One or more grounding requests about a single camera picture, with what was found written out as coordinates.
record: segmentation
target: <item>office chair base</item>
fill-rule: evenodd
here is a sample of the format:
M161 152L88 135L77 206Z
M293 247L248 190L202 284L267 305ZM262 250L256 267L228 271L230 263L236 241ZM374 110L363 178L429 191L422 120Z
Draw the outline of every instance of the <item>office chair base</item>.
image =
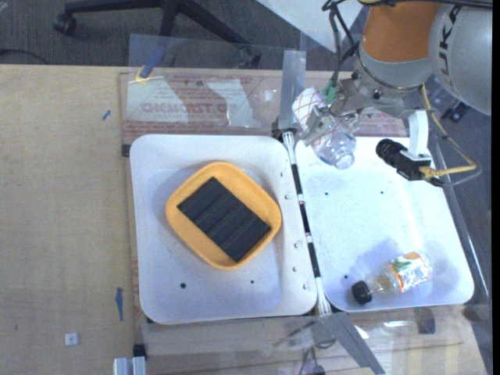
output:
M66 36L72 36L77 29L77 20L72 14L63 12L57 16L53 29Z

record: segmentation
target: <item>wooden table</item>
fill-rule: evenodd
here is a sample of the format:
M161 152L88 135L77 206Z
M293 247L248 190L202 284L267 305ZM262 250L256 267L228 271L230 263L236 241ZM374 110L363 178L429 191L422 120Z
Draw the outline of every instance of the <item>wooden table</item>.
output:
M116 357L133 355L121 155L120 74L126 72L0 66L2 374L111 373ZM463 343L377 358L394 373L420 373L411 371L413 361L419 371L424 361L435 373L485 373L470 325L457 324ZM78 344L65 346L71 333ZM331 364L329 371L354 367Z

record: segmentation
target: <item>white square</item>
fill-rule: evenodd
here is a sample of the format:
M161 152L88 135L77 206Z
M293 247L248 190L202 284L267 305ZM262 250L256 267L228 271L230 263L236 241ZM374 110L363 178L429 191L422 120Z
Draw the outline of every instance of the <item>white square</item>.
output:
M78 334L66 334L64 338L66 341L66 346L78 345Z

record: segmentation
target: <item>bottle cap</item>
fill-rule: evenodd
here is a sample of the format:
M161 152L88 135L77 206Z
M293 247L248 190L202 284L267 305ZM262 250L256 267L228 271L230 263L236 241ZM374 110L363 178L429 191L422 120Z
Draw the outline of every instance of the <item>bottle cap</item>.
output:
M372 292L368 285L360 280L351 286L352 294L359 304L365 304L372 301Z

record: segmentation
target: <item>yellow object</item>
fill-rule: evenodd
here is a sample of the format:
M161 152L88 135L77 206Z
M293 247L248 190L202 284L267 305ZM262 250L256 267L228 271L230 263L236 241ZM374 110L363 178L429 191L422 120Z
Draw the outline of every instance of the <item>yellow object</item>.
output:
M228 256L177 208L212 177L270 227L239 262ZM246 264L271 241L281 227L281 211L277 203L251 177L228 162L213 162L189 177L172 193L166 202L165 211L166 220L179 238L208 264L220 270L235 270Z

